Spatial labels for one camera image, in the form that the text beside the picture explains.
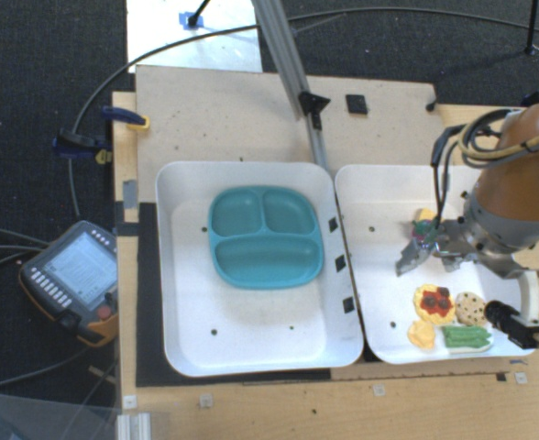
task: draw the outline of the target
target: black carpet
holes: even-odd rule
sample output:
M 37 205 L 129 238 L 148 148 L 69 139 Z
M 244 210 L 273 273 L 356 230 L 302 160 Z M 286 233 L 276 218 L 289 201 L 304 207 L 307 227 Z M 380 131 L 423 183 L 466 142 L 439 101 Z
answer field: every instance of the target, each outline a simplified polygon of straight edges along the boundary
M 539 52 L 524 54 L 526 31 L 462 16 L 410 11 L 432 8 L 527 25 L 531 0 L 283 0 L 288 16 L 361 7 L 401 7 L 311 18 L 292 26 L 309 74 L 434 83 L 446 104 L 518 105 L 539 91 Z M 323 24 L 309 27 L 319 21 Z M 537 27 L 539 28 L 539 8 Z M 539 33 L 535 36 L 539 46 Z M 0 227 L 52 240 L 74 222 L 67 164 L 52 156 L 51 140 L 71 128 L 88 96 L 126 59 L 126 0 L 0 0 Z M 264 70 L 273 65 L 265 46 Z M 98 106 L 81 132 L 105 133 Z M 114 225 L 112 172 L 90 160 L 74 165 L 82 217 Z M 14 243 L 0 238 L 0 244 Z M 18 265 L 0 267 L 0 380 L 42 369 L 83 346 L 51 324 L 17 287 Z M 44 376 L 0 392 L 81 402 L 100 369 L 113 360 L 107 346 Z M 108 405 L 104 385 L 91 403 Z

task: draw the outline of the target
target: blue clamp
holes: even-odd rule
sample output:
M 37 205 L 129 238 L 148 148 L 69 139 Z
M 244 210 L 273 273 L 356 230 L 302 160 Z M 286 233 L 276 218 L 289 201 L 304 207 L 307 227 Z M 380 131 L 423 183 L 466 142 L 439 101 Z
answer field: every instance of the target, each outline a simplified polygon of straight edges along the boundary
M 101 108 L 101 115 L 103 119 L 109 121 L 125 122 L 127 128 L 132 130 L 148 130 L 149 129 L 149 117 L 146 115 L 139 115 L 128 109 L 122 107 L 103 106 Z
M 51 149 L 60 158 L 79 160 L 96 159 L 99 153 L 112 151 L 113 146 L 103 138 L 81 136 L 63 128 L 52 140 Z

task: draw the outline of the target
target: white tray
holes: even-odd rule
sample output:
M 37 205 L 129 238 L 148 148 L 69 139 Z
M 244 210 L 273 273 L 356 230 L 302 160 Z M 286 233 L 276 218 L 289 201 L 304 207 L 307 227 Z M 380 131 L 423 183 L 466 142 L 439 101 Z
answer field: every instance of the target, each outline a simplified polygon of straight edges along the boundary
M 284 290 L 244 290 L 226 283 L 213 264 L 208 211 L 222 191 L 247 185 L 281 186 L 313 206 L 324 244 L 324 265 L 310 283 Z M 156 179 L 166 357 L 191 377 L 319 369 L 352 364 L 363 350 L 334 184 L 310 163 L 171 163 Z
M 444 217 L 462 215 L 460 194 L 470 191 L 479 172 L 468 167 L 451 168 L 451 191 Z M 424 362 L 450 358 L 522 356 L 522 350 L 507 336 L 491 328 L 492 345 L 483 352 L 450 352 L 436 328 L 435 348 L 420 349 L 408 340 L 410 325 L 418 320 L 413 308 L 416 288 L 424 283 L 447 287 L 455 297 L 470 291 L 485 299 L 520 307 L 517 280 L 502 280 L 486 268 L 466 263 L 446 272 L 438 258 L 430 257 L 419 268 L 397 277 L 395 262 L 408 244 L 411 221 L 418 209 L 435 210 L 433 173 L 425 166 L 350 165 L 335 178 L 336 193 L 345 227 L 346 242 L 371 350 L 393 363 Z

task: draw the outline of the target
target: metal pole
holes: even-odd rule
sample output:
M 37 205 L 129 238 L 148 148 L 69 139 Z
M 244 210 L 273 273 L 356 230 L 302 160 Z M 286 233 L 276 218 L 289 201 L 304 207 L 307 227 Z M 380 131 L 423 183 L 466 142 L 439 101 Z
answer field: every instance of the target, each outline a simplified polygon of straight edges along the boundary
M 317 113 L 315 111 L 305 113 L 299 100 L 300 94 L 308 93 L 310 90 L 281 0 L 251 0 L 251 2 L 256 9 L 261 31 L 268 42 L 271 58 L 278 68 L 294 115 L 298 119 L 306 117 L 314 162 L 328 171 L 322 131 L 314 122 Z
M 526 52 L 529 55 L 534 54 L 533 38 L 534 38 L 534 24 L 536 23 L 536 10 L 537 9 L 538 9 L 538 0 L 533 0 L 533 5 L 530 11 L 530 23 L 528 25 L 528 39 L 526 40 L 526 48 L 524 49 L 524 52 Z
M 198 23 L 198 17 L 201 15 L 201 13 L 204 11 L 206 6 L 211 0 L 204 0 L 201 5 L 198 7 L 196 12 L 188 18 L 188 26 L 191 28 L 194 28 L 196 26 L 196 23 Z

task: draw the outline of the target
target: small black square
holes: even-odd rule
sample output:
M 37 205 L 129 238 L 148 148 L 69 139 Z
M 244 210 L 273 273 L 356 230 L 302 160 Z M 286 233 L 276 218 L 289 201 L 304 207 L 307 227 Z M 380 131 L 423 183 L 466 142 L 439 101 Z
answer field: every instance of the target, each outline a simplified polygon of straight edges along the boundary
M 355 303 L 353 302 L 353 297 L 345 298 L 343 300 L 343 310 L 345 313 L 351 313 L 355 310 Z
M 340 270 L 344 269 L 347 263 L 345 262 L 345 255 L 342 254 L 337 259 L 335 259 L 335 265 L 336 265 L 336 271 L 339 272 Z
M 336 218 L 331 218 L 329 221 L 328 221 L 328 229 L 331 233 L 333 233 L 335 230 L 337 230 L 339 228 L 339 225 L 338 223 L 336 222 Z
M 368 103 L 365 100 L 363 94 L 347 94 L 346 98 L 346 109 L 349 114 L 362 114 L 367 115 L 368 113 Z

